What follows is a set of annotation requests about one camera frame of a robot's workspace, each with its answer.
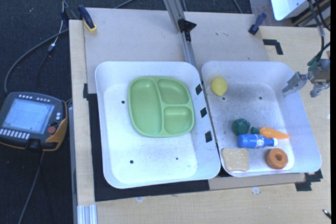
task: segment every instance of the bottle cap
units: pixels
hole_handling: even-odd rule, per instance
[[[273,146],[277,146],[278,145],[278,140],[276,138],[273,138],[273,141],[274,141]]]

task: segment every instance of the orange donut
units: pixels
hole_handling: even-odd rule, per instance
[[[279,148],[273,148],[266,155],[267,164],[274,169],[283,169],[288,163],[286,152]]]

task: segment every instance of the divided plate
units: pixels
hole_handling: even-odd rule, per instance
[[[150,137],[179,136],[194,126],[194,108],[184,83],[167,77],[140,77],[128,89],[134,128]]]

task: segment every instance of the yellow ball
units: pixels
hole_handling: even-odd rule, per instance
[[[214,94],[222,96],[227,91],[227,82],[222,77],[217,77],[211,82],[211,90]]]

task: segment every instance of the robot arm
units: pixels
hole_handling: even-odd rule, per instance
[[[313,84],[310,91],[311,97],[318,96],[322,90],[330,87],[330,52],[328,59],[317,59],[314,57],[309,63],[308,73],[300,74],[296,72],[294,76],[287,81],[287,86],[282,89],[284,96],[300,90],[309,80]]]

